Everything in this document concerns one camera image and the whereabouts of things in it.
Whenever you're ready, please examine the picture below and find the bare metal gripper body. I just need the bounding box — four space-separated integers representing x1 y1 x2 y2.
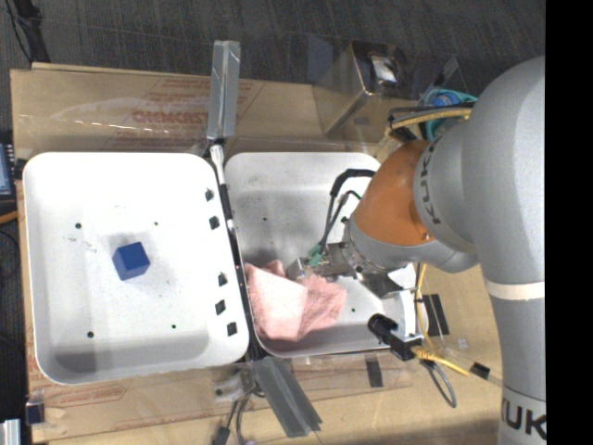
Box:
307 242 405 300

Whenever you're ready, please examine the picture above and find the pink cloth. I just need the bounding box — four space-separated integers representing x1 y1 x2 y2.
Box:
244 259 348 343

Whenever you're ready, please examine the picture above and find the white plastic tray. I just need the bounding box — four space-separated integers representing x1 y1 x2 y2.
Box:
222 150 425 360
21 150 252 387

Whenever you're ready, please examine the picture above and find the thin black and white rod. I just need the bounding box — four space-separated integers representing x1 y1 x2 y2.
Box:
209 142 260 363

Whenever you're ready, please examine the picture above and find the blue cube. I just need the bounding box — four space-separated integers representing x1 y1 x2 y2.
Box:
111 241 152 282

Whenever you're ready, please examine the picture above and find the brown cardboard board red print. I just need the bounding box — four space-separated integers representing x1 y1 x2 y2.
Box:
8 61 418 444

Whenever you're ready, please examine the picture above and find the black cylinder on white bracket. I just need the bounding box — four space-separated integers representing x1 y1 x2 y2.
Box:
367 287 426 362

